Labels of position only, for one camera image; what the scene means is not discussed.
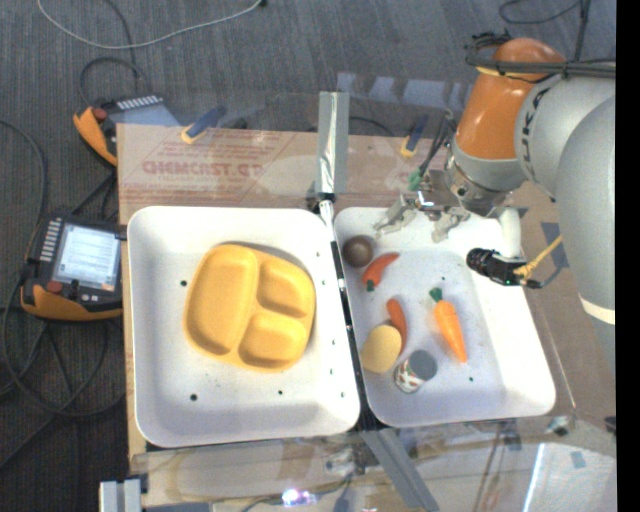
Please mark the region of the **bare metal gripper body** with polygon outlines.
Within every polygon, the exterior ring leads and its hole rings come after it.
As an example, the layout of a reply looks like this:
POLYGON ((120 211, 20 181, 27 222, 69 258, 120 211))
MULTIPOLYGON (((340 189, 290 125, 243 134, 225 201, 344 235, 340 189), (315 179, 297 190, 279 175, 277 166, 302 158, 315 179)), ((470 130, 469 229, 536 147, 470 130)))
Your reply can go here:
POLYGON ((418 182, 416 207, 429 214, 456 215, 473 213, 490 217, 506 200, 506 193, 493 191, 469 181, 464 173, 450 170, 427 170, 418 182))

